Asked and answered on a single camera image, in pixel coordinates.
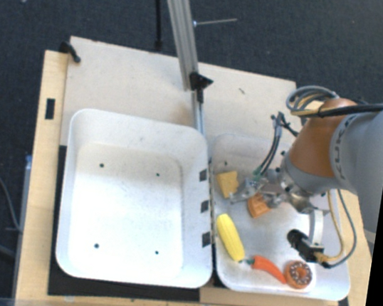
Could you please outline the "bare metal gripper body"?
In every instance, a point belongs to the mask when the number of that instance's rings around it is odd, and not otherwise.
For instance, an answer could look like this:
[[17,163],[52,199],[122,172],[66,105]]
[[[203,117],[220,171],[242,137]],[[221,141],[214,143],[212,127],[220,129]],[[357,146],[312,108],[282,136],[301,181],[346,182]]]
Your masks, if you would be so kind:
[[270,208],[289,203],[298,213],[310,214],[315,210],[313,195],[301,189],[287,173],[268,170],[259,179],[257,191]]

